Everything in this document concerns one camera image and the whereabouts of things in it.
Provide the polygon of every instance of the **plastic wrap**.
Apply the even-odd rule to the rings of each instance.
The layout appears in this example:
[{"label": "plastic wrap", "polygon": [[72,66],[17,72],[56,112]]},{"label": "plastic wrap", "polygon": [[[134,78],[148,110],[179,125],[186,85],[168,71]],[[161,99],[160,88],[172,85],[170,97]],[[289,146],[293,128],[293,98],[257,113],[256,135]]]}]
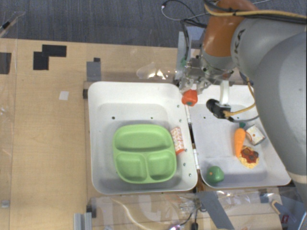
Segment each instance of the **plastic wrap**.
[{"label": "plastic wrap", "polygon": [[22,12],[0,18],[0,229],[9,229],[12,149],[17,77],[17,21]]},{"label": "plastic wrap", "polygon": [[[295,187],[216,191],[216,195],[236,230],[298,229],[305,214]],[[290,215],[286,224],[284,213],[272,206],[275,202]],[[189,230],[195,221],[199,230],[217,229],[193,193],[98,197],[90,204],[95,230]]]}]

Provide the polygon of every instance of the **wooden table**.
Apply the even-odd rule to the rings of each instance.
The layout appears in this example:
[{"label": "wooden table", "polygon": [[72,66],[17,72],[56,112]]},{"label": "wooden table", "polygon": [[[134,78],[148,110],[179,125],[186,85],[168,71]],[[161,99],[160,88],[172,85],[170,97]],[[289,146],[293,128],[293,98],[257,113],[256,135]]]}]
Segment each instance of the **wooden table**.
[{"label": "wooden table", "polygon": [[[33,52],[43,44],[65,45],[67,56],[50,57],[49,70],[33,70]],[[10,221],[8,210],[0,214],[0,229],[71,230],[74,213],[86,210],[87,195],[100,196],[86,174],[83,83],[86,62],[94,58],[101,58],[103,80],[138,81],[136,71],[151,64],[171,82],[177,49],[18,40]],[[62,91],[69,92],[67,100],[59,99]],[[247,224],[257,219],[252,229],[281,229],[274,213],[231,218]],[[208,217],[200,221],[203,229],[215,229]]]}]

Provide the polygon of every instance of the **dark gray carpet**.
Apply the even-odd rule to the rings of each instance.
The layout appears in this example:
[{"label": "dark gray carpet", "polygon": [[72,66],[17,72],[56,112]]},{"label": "dark gray carpet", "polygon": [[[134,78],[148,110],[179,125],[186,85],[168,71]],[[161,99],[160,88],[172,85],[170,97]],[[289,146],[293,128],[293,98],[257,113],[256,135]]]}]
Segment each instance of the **dark gray carpet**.
[{"label": "dark gray carpet", "polygon": [[[166,0],[0,0],[0,23],[15,11],[26,12],[19,27],[21,39],[177,47],[179,22],[161,14]],[[203,13],[202,0],[181,0],[196,14]],[[273,0],[258,5],[306,15],[307,0]],[[190,17],[178,3],[165,13]]]}]

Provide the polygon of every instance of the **green tray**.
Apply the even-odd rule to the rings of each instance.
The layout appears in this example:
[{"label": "green tray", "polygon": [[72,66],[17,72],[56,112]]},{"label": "green tray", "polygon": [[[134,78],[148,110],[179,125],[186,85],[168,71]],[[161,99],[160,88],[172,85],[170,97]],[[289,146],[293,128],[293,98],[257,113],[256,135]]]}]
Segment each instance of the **green tray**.
[{"label": "green tray", "polygon": [[113,137],[118,175],[128,183],[158,183],[176,172],[177,161],[169,131],[159,125],[127,125]]}]

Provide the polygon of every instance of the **toy carrot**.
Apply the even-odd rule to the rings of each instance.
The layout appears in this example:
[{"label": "toy carrot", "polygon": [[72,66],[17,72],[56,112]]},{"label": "toy carrot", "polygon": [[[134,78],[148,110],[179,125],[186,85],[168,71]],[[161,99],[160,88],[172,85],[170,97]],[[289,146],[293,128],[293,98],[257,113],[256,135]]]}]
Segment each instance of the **toy carrot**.
[{"label": "toy carrot", "polygon": [[235,131],[235,152],[237,158],[240,156],[243,148],[243,142],[245,140],[246,131],[243,129],[244,126],[244,123],[240,123],[240,128]]}]

